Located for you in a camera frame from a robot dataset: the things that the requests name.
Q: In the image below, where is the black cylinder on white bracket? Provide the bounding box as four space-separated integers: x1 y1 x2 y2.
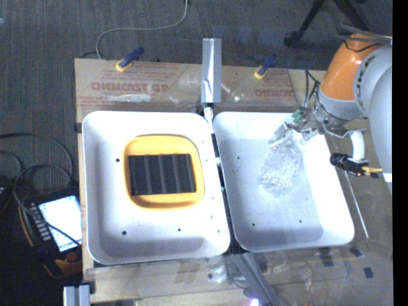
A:
329 129 370 177

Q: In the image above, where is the brown cardboard board red print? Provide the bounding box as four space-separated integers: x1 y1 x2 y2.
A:
73 57 370 303

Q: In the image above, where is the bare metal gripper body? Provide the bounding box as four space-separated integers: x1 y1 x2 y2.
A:
292 106 349 139

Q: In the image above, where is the white plastic tray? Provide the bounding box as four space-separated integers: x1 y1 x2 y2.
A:
81 110 231 266
212 110 356 254

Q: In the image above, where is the black ribbed rectangular block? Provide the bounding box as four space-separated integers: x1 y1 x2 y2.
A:
127 153 197 196

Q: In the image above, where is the clear plastic bottle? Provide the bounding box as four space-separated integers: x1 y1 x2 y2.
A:
257 138 304 198

